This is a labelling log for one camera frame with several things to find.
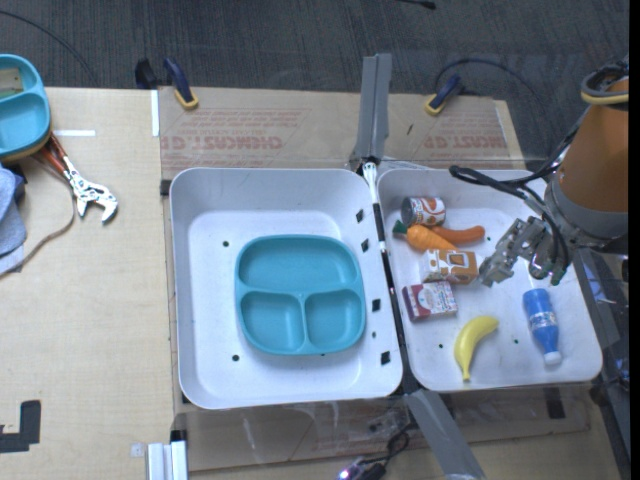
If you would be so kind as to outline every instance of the blue divided plate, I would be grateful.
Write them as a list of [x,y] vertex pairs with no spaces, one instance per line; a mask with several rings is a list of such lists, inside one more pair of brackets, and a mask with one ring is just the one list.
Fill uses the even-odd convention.
[[40,74],[17,55],[0,54],[0,71],[17,69],[19,80],[7,91],[0,88],[0,161],[9,162],[35,153],[49,137],[51,114]]
[[236,309],[247,340],[271,354],[338,352],[365,326],[362,274],[340,241],[275,235],[246,244],[236,261]]

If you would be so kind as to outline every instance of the plastic water bottle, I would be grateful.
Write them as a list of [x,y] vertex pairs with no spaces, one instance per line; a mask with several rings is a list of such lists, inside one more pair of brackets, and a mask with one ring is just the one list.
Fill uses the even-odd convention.
[[562,354],[558,351],[558,321],[547,290],[544,288],[529,290],[525,292],[522,300],[529,316],[531,333],[544,350],[545,364],[548,366],[560,364]]

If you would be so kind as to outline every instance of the small food package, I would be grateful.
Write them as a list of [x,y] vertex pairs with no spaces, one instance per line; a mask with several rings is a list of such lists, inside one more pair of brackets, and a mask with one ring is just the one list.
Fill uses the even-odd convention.
[[455,314],[458,311],[451,285],[447,281],[405,286],[402,298],[412,322],[432,315]]
[[448,281],[469,284],[478,277],[478,260],[472,251],[427,249],[418,263],[423,283]]

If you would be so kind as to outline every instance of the blue cloth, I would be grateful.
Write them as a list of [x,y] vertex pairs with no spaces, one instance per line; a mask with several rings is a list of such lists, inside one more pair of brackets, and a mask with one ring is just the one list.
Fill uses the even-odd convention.
[[0,256],[20,247],[27,238],[16,196],[22,193],[24,180],[0,165]]

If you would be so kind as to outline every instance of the can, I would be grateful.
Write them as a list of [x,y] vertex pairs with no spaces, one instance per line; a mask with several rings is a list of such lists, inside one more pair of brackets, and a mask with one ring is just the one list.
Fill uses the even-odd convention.
[[405,226],[437,226],[445,217],[444,201],[439,197],[405,197],[400,208],[400,218]]

